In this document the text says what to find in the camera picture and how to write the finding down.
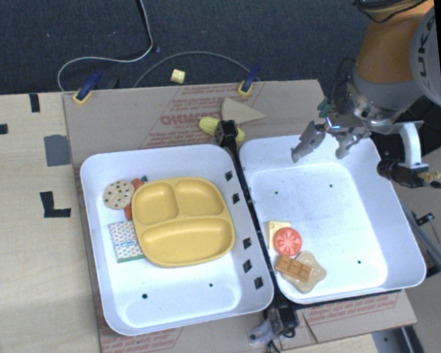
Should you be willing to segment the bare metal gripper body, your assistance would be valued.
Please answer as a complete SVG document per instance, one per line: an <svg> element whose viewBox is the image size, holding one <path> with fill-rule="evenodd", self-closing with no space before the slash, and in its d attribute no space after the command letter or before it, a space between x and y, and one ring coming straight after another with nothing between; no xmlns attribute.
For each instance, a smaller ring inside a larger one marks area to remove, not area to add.
<svg viewBox="0 0 441 353"><path fill-rule="evenodd" d="M388 132L393 112L380 96L343 97L322 102L324 129L332 135Z"/></svg>

